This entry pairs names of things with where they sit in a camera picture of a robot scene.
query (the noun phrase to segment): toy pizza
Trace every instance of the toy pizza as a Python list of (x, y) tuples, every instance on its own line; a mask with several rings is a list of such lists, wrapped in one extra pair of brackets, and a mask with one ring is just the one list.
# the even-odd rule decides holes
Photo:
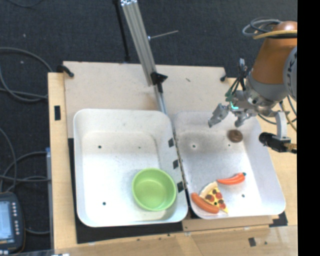
[(208, 213), (217, 214), (220, 210), (228, 213), (228, 208), (216, 181), (209, 183), (200, 195), (193, 192), (191, 199), (198, 207)]

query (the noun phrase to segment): device screen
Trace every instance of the device screen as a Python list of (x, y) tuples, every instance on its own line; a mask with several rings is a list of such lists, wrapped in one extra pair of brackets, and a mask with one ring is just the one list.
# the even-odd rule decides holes
[(13, 238), (11, 229), (10, 202), (0, 201), (0, 240)]

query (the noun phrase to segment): red chili pepper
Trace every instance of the red chili pepper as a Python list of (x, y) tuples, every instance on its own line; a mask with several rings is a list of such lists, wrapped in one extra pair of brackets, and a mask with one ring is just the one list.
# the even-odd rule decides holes
[(221, 178), (217, 179), (216, 181), (225, 185), (234, 185), (243, 182), (245, 180), (245, 176), (245, 172), (239, 172), (230, 178)]

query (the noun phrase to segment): green bowl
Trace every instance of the green bowl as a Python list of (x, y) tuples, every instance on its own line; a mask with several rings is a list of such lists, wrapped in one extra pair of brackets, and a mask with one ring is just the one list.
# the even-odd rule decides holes
[(174, 203), (177, 189), (174, 180), (165, 171), (145, 168), (134, 176), (132, 193), (141, 208), (163, 211)]

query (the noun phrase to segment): white tray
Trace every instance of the white tray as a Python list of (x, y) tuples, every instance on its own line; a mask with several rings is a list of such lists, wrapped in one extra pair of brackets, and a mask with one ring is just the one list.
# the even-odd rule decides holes
[(236, 185), (218, 183), (229, 213), (208, 213), (190, 200), (193, 211), (203, 219), (271, 216), (282, 213), (283, 196), (268, 149), (259, 142), (262, 132), (255, 117), (238, 128), (243, 141), (231, 142), (227, 133), (235, 129), (236, 117), (229, 114), (222, 122), (208, 126), (211, 112), (184, 111), (175, 116), (177, 147), (182, 160), (189, 195), (200, 193), (216, 179), (245, 172), (245, 181)]
[(186, 193), (163, 211), (147, 211), (135, 202), (131, 182), (147, 167), (183, 180), (172, 123), (160, 111), (82, 109), (73, 119), (76, 206), (90, 227), (179, 222), (188, 212)]

